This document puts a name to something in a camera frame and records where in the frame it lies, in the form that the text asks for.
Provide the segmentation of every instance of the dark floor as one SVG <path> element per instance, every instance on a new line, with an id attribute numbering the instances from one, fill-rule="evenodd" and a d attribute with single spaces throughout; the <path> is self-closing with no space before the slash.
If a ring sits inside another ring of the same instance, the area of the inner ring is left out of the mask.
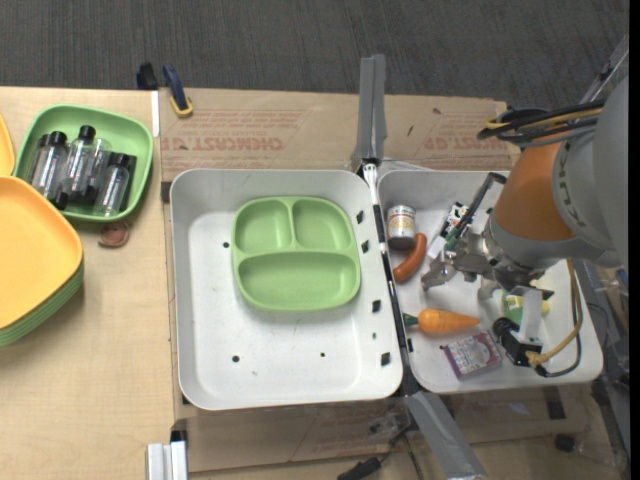
<path id="1" fill-rule="evenodd" d="M 629 32 L 630 0 L 0 0 L 0 84 L 135 89 L 172 63 L 186 87 L 576 103 Z"/>

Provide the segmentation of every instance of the orange carrot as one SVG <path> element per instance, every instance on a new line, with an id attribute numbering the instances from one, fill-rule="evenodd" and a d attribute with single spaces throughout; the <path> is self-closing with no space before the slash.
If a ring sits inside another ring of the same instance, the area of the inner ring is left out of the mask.
<path id="1" fill-rule="evenodd" d="M 416 243 L 400 265 L 393 269 L 393 278 L 398 283 L 409 279 L 411 275 L 422 265 L 427 251 L 427 236 L 424 233 L 416 233 Z"/>
<path id="2" fill-rule="evenodd" d="M 472 327 L 479 324 L 480 319 L 452 311 L 427 308 L 420 311 L 418 318 L 405 315 L 405 325 L 416 323 L 422 332 L 444 333 Z"/>

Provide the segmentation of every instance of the yellow cable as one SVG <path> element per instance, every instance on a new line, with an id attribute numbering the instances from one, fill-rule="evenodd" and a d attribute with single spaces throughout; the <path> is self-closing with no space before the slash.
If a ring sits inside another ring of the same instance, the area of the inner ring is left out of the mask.
<path id="1" fill-rule="evenodd" d="M 533 352 L 531 350 L 525 352 L 525 355 L 527 356 L 527 359 L 529 359 L 529 364 L 532 368 L 540 366 L 542 363 L 551 359 L 558 352 L 564 349 L 580 332 L 580 327 L 582 326 L 582 302 L 580 300 L 580 293 L 578 291 L 576 274 L 573 270 L 573 262 L 570 259 L 567 260 L 567 267 L 569 268 L 569 279 L 571 280 L 571 300 L 573 305 L 576 307 L 577 313 L 576 324 L 574 325 L 573 330 L 567 335 L 567 337 L 563 339 L 553 350 L 550 350 L 545 354 L 539 354 L 538 352 Z"/>
<path id="2" fill-rule="evenodd" d="M 521 126 L 521 128 L 531 128 L 532 126 L 542 126 L 542 125 L 546 125 L 546 124 L 563 123 L 565 121 L 571 121 L 573 119 L 580 119 L 581 117 L 597 116 L 598 114 L 600 114 L 600 112 L 602 112 L 602 108 L 593 108 L 591 110 L 579 110 L 577 112 L 571 112 L 569 114 L 562 114 L 562 115 L 559 115 L 559 116 L 555 116 L 555 117 L 550 117 L 548 119 L 544 119 L 542 121 L 536 121 L 535 123 L 526 124 L 524 126 Z M 495 130 L 496 128 L 501 128 L 502 126 L 506 126 L 508 124 L 510 124 L 510 123 L 509 122 L 498 123 L 498 122 L 496 122 L 495 119 L 488 119 L 485 122 L 484 127 L 489 129 L 489 130 Z"/>

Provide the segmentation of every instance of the table surface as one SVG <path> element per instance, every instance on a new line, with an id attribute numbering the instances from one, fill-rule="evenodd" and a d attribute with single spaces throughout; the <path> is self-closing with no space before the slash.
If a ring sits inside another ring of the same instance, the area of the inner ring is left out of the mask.
<path id="1" fill-rule="evenodd" d="M 47 106 L 95 106 L 137 119 L 152 130 L 152 99 L 153 93 L 145 91 L 0 87 L 0 113 L 17 152 L 30 123 Z M 161 174 L 160 140 L 155 140 L 149 186 L 128 220 L 128 243 L 101 247 L 99 224 L 74 223 L 85 254 L 83 286 L 35 331 L 0 348 L 1 477 L 142 479 L 146 446 L 168 442 L 174 384 Z M 585 393 L 592 433 L 606 442 L 605 425 L 589 401 L 588 387 Z M 498 472 L 494 478 L 540 478 L 542 471 L 548 478 L 566 478 L 577 471 L 583 478 L 617 478 L 608 469 L 594 472 L 589 464 L 575 469 L 575 461 L 562 457 L 550 468 L 548 439 L 542 437 L 482 443 L 474 450 L 488 471 Z M 440 474 L 428 450 L 418 455 L 424 472 Z M 335 478 L 355 462 L 340 459 L 194 476 Z M 408 455 L 394 455 L 389 464 L 379 478 L 412 478 L 406 476 L 413 471 Z"/>

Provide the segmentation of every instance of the toy sausage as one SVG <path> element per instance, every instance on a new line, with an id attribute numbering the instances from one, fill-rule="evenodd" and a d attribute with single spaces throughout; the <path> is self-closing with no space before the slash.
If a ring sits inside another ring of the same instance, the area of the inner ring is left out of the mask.
<path id="1" fill-rule="evenodd" d="M 416 244 L 409 251 L 407 257 L 400 265 L 393 269 L 393 278 L 398 283 L 402 283 L 409 279 L 424 260 L 427 251 L 427 235 L 424 233 L 416 233 Z"/>

